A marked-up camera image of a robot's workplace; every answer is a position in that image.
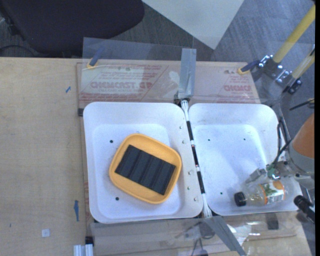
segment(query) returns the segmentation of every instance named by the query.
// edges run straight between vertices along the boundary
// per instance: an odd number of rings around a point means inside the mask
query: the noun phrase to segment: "black bottle cap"
[[[234,194],[234,201],[237,206],[245,206],[246,205],[246,197],[243,192],[238,192]]]

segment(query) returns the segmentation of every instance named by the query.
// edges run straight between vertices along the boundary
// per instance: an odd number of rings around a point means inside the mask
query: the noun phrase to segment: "plastic bottle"
[[[235,204],[241,206],[265,206],[282,202],[292,193],[292,180],[281,178],[268,179],[264,183],[243,186],[243,190],[234,194]]]

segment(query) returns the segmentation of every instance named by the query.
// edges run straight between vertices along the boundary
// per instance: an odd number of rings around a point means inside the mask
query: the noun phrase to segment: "gray carpet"
[[[277,52],[300,20],[313,5],[311,0],[244,0],[237,15],[225,32],[215,50],[210,49],[196,38],[176,26],[158,12],[145,5],[145,16],[136,27],[114,37],[114,40],[152,43],[170,46],[197,48],[198,61],[247,62],[260,60],[265,55]],[[315,23],[306,30],[281,64],[293,71],[309,53],[315,43]],[[31,49],[18,35],[11,36],[7,24],[0,23],[0,57],[45,57]],[[279,104],[286,120],[290,136],[293,138],[314,109],[307,105],[290,111],[289,109],[309,98],[315,97],[315,65],[313,64],[300,78],[301,88],[293,95],[286,93],[280,97],[282,87],[259,70],[252,73],[260,92],[279,96]],[[301,222],[315,255],[315,229],[301,217]]]

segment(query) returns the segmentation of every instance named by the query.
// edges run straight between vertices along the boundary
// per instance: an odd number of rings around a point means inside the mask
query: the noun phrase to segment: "orange object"
[[[163,195],[115,172],[129,145],[175,166]],[[174,186],[178,181],[181,168],[182,161],[180,155],[174,149],[151,137],[140,133],[134,133],[126,137],[116,151],[109,167],[109,176],[116,187],[129,195],[150,204],[160,204],[167,200],[172,193]]]
[[[305,157],[315,158],[315,113],[304,122],[292,140],[292,147]]]

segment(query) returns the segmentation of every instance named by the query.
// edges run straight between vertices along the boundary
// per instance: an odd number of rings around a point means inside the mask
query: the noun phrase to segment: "black office chair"
[[[39,53],[79,53],[84,37],[110,39],[144,17],[141,0],[0,0],[12,35]]]

